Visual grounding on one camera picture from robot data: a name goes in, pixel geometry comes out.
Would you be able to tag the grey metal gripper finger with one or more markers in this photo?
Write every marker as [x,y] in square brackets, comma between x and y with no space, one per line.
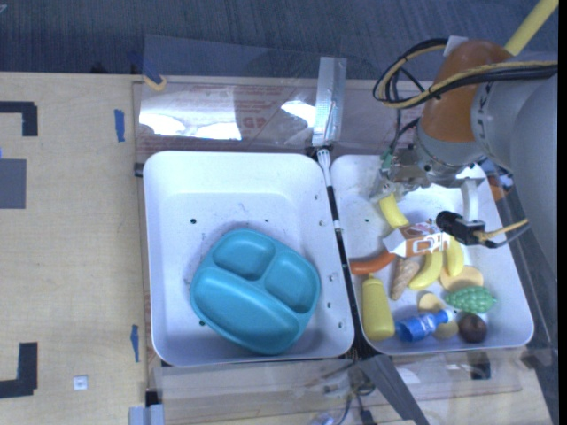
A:
[405,190]
[379,188]

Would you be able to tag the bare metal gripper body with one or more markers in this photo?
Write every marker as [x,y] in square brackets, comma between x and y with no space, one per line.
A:
[405,168]

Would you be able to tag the yellow banana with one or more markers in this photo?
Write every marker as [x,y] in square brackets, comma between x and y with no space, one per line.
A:
[427,272]
[393,213]
[455,257]

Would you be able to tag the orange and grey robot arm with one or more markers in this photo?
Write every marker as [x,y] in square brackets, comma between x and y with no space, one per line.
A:
[500,118]

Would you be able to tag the white plastic tray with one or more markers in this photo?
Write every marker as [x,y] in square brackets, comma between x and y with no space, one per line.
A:
[248,184]
[354,202]

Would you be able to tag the thin black and white rod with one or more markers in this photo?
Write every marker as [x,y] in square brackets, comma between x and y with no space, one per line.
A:
[333,202]

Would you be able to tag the orange and white carton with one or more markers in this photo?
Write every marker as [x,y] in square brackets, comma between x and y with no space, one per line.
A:
[416,244]

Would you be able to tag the orange sausage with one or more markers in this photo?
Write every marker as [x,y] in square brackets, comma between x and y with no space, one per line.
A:
[372,265]

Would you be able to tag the beige bread loaf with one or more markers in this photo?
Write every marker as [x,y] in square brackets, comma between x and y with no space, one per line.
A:
[403,277]

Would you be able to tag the yellow-orange flat slice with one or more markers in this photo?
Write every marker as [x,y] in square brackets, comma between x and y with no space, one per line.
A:
[465,278]

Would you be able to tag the small yellow round piece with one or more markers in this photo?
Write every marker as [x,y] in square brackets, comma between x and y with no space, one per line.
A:
[429,303]
[446,331]

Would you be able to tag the yellow squeeze bottle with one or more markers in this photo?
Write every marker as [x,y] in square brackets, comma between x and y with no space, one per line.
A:
[377,312]

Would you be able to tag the green grapes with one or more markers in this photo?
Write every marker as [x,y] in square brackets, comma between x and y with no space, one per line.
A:
[470,300]

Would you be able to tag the blue plastic bottle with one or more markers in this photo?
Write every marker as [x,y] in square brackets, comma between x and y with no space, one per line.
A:
[418,327]

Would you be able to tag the brown round fruit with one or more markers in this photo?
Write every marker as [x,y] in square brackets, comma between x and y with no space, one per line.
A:
[472,328]

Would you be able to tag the blue divided plate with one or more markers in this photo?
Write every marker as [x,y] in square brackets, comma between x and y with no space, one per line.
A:
[248,295]

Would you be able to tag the black cylinder on white bracket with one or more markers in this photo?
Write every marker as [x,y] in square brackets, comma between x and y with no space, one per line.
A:
[460,228]

